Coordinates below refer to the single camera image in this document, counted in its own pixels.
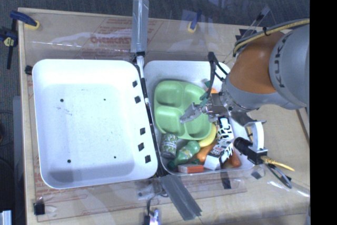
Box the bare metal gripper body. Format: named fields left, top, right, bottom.
left=201, top=92, right=248, bottom=123

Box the green divided plate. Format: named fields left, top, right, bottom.
left=153, top=80, right=214, bottom=141

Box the black and white cow-print carton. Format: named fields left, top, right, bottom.
left=216, top=116, right=235, bottom=142

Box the yellow banana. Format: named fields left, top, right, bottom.
left=197, top=123, right=218, bottom=148

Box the green can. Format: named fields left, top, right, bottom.
left=161, top=133, right=179, bottom=159

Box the green plastic bottle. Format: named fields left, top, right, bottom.
left=167, top=140, right=201, bottom=170

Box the white plastic tray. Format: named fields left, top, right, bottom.
left=32, top=58, right=159, bottom=190
left=143, top=60, right=255, bottom=177

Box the orange carrot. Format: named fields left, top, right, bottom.
left=195, top=143, right=216, bottom=164

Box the white carton with orange print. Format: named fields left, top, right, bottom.
left=203, top=139, right=235, bottom=171

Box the red box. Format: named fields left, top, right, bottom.
left=177, top=163, right=205, bottom=174

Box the orange-brown sausage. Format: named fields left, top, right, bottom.
left=230, top=151, right=242, bottom=169

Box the brown board with red print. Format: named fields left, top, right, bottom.
left=22, top=12, right=264, bottom=222

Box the black cylinder on white bracket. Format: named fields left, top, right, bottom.
left=233, top=120, right=269, bottom=165

